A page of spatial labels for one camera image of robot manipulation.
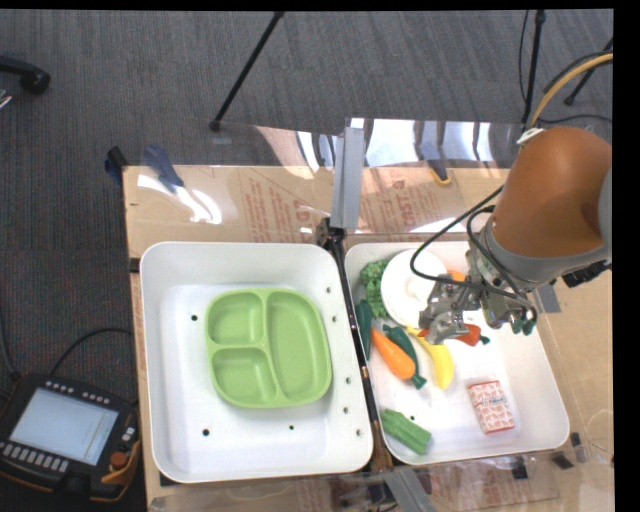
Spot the black block with thin wires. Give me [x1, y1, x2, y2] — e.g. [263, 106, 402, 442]
[314, 219, 347, 249]

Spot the orange patterned carton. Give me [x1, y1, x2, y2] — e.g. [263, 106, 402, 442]
[466, 380, 517, 436]

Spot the white plastic tray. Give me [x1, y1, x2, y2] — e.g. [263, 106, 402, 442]
[139, 241, 375, 485]
[343, 240, 572, 467]

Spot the brown cardboard board, red print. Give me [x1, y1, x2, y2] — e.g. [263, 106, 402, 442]
[122, 164, 614, 512]

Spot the green asparagus bundle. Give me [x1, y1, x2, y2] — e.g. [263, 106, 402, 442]
[380, 408, 433, 457]

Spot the red chili pepper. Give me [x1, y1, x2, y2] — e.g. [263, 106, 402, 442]
[418, 323, 492, 348]

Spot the green broccoli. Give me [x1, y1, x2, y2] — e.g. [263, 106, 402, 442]
[359, 258, 394, 285]

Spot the dark green chili pepper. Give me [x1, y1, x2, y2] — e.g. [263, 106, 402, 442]
[354, 298, 374, 362]
[382, 323, 428, 391]

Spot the thin black and white rod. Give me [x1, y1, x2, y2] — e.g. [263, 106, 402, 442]
[327, 234, 396, 474]

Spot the white round plate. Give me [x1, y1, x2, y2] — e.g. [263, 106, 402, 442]
[380, 248, 449, 329]

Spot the orange carrot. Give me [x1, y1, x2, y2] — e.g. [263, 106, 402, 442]
[370, 327, 418, 382]

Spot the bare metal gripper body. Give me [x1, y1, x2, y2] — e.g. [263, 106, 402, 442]
[430, 248, 527, 331]

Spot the green divided plate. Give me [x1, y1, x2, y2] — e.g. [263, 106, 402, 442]
[204, 287, 334, 409]

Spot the yellow banana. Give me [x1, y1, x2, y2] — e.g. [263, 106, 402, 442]
[406, 325, 456, 391]

